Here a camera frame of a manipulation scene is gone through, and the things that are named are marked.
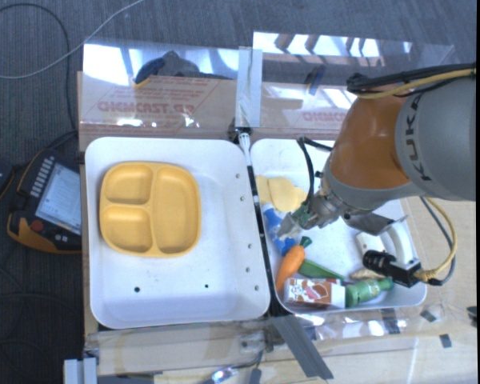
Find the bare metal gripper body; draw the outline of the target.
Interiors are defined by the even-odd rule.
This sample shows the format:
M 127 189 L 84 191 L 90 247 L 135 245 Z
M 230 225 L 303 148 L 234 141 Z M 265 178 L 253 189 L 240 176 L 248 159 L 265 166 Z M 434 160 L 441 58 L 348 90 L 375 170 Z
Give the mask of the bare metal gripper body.
M 302 228 L 310 230 L 315 227 L 328 226 L 337 221 L 348 209 L 348 205 L 336 194 L 332 192 L 328 194 L 316 193 L 306 204 Z

